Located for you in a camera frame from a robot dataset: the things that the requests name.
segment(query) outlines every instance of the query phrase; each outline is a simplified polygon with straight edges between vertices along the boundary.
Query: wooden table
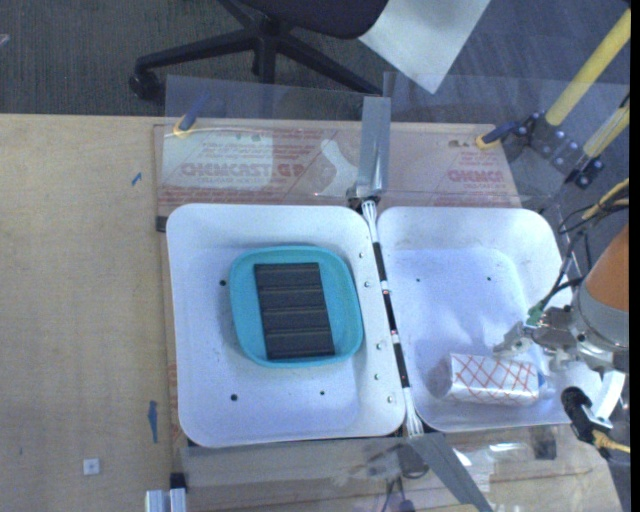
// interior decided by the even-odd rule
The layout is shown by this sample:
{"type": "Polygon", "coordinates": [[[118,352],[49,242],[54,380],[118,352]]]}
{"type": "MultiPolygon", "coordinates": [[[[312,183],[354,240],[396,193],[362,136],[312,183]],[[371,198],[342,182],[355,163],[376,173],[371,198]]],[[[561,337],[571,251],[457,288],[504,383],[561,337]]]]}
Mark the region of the wooden table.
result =
{"type": "MultiPolygon", "coordinates": [[[[147,490],[169,487],[176,467],[153,140],[161,122],[0,116],[0,510],[143,510],[147,490]],[[85,476],[83,461],[94,458],[100,473],[85,476]]],[[[473,454],[498,440],[451,442],[473,454]]],[[[556,461],[470,471],[500,510],[620,509],[595,450],[566,429],[558,450],[556,461]]],[[[433,476],[415,490],[420,510],[467,510],[433,476]]],[[[371,484],[365,494],[383,492],[371,484]]],[[[346,494],[340,507],[356,510],[346,494]]],[[[277,502],[275,490],[267,497],[277,502]]],[[[374,503],[357,499],[358,510],[374,503]]]]}

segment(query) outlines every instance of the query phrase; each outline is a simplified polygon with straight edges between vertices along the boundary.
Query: turquoise plastic basket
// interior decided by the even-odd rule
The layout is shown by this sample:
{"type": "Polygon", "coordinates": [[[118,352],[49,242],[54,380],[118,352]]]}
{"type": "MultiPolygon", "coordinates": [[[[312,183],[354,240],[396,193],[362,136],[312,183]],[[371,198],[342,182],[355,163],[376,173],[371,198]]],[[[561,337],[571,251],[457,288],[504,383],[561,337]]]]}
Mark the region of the turquoise plastic basket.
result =
{"type": "Polygon", "coordinates": [[[337,363],[351,357],[363,338],[358,295],[349,268],[333,252],[314,246],[280,246],[247,251],[231,266],[231,310],[238,342],[256,363],[272,368],[300,368],[337,363]],[[269,360],[262,330],[255,264],[317,263],[324,289],[335,355],[269,360]]]}

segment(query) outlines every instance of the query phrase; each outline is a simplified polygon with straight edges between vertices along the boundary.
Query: white tray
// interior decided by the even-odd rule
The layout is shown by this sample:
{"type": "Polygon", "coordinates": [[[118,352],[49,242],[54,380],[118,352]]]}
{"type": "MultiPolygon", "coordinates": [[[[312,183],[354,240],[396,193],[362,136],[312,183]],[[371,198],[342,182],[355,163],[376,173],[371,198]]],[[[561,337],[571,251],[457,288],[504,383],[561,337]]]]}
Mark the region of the white tray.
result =
{"type": "MultiPolygon", "coordinates": [[[[493,345],[553,286],[561,257],[553,232],[523,209],[385,210],[378,233],[409,381],[419,416],[443,432],[569,423],[559,395],[568,385],[596,396],[586,365],[555,373],[556,393],[530,407],[451,403],[431,396],[428,372],[450,352],[491,356],[493,345]]],[[[551,305],[571,301],[568,290],[551,305]]],[[[521,358],[548,374],[538,346],[521,358]]]]}
{"type": "Polygon", "coordinates": [[[405,415],[369,231],[352,210],[328,206],[193,204],[167,224],[175,315],[178,414],[201,446],[382,436],[405,415]],[[231,263],[243,252],[312,244],[338,254],[354,277],[364,341],[348,361],[274,369],[248,359],[233,327],[231,263]]]}

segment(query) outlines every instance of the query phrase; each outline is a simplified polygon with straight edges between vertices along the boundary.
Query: chair base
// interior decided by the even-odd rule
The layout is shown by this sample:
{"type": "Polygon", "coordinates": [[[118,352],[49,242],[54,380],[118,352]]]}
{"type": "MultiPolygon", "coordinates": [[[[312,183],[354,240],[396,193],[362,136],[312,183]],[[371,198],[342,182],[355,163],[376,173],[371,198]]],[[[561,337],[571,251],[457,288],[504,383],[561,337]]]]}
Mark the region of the chair base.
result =
{"type": "Polygon", "coordinates": [[[243,28],[229,34],[178,46],[136,60],[129,86],[140,99],[161,101],[163,87],[154,68],[180,64],[244,51],[253,51],[252,72],[265,84],[275,82],[276,55],[288,57],[313,71],[368,94],[382,91],[356,74],[289,34],[292,27],[260,15],[256,20],[245,14],[232,0],[218,0],[243,28]]]}

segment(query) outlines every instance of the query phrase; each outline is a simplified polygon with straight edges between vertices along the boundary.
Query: red grid pattern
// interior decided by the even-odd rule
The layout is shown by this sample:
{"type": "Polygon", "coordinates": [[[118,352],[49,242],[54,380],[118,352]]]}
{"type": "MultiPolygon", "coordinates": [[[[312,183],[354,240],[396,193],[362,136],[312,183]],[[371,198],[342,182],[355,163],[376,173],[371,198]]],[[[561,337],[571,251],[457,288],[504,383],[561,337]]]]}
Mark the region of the red grid pattern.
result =
{"type": "Polygon", "coordinates": [[[451,364],[452,396],[459,400],[529,405],[538,398],[538,372],[531,363],[451,354],[451,364]]]}

